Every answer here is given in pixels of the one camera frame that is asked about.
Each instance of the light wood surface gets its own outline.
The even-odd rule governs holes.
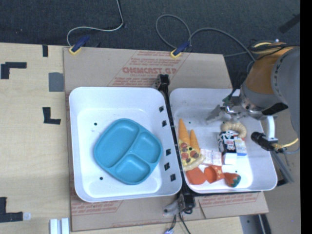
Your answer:
[[[0,43],[0,63],[27,62],[0,79],[0,196],[7,212],[29,212],[31,220],[0,223],[0,233],[48,233],[49,220],[70,217],[65,94],[49,92],[48,74],[63,73],[63,47]],[[60,125],[43,123],[43,107]],[[241,234],[239,217],[187,221],[191,233]],[[170,224],[77,233],[162,234]],[[186,233],[179,222],[175,233]]]

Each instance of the blue and yellow clamp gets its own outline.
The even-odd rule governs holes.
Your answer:
[[[86,44],[86,42],[90,39],[89,36],[84,36],[79,39],[79,41],[72,47],[69,48],[69,53],[73,56],[78,54],[81,51],[81,47]]]
[[[178,48],[174,49],[173,51],[170,52],[170,56],[173,58],[173,59],[176,59],[178,58],[181,53],[190,46],[190,42],[189,41],[186,41],[184,42],[183,44],[181,44]]]

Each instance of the cardboard box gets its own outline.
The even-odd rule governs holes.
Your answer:
[[[172,59],[168,52],[83,48],[72,56],[63,49],[72,230],[169,223],[163,208],[176,196],[129,199],[101,203],[82,201],[75,192],[68,97],[81,86],[153,87],[159,74],[168,74],[175,88],[231,88],[222,55],[182,53]],[[196,197],[196,207],[185,220],[267,213],[262,192]]]

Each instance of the toy carrot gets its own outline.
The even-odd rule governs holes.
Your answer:
[[[194,132],[193,129],[190,131],[190,142],[191,142],[190,145],[193,148],[195,148],[196,151],[198,151],[200,153],[200,147],[199,147],[199,144],[198,144],[198,140],[197,140],[197,137],[196,137],[195,132]]]
[[[187,171],[186,177],[192,185],[201,185],[206,181],[206,176],[198,167]]]
[[[179,139],[187,144],[191,143],[189,134],[182,119],[179,120]]]

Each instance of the white tray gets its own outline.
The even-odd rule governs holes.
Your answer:
[[[188,130],[194,129],[200,148],[218,151],[216,135],[220,133],[221,120],[207,124],[206,118],[218,104],[222,105],[222,99],[229,95],[229,89],[175,89],[170,94],[170,104],[174,117],[176,134],[178,134],[179,119],[182,118]],[[276,171],[271,154],[255,144],[250,136],[253,132],[263,132],[261,123],[251,117],[242,118],[247,128],[245,144],[246,156],[238,156],[235,165],[222,165],[223,172],[238,173],[241,182],[237,187],[231,188],[225,180],[219,180],[212,184],[204,182],[201,185],[188,186],[195,192],[228,193],[266,191],[273,189],[277,184]]]
[[[75,190],[87,202],[176,194],[182,185],[163,95],[153,88],[80,87],[69,96]],[[138,185],[126,185],[95,162],[93,148],[115,120],[129,118],[163,146],[159,164]]]

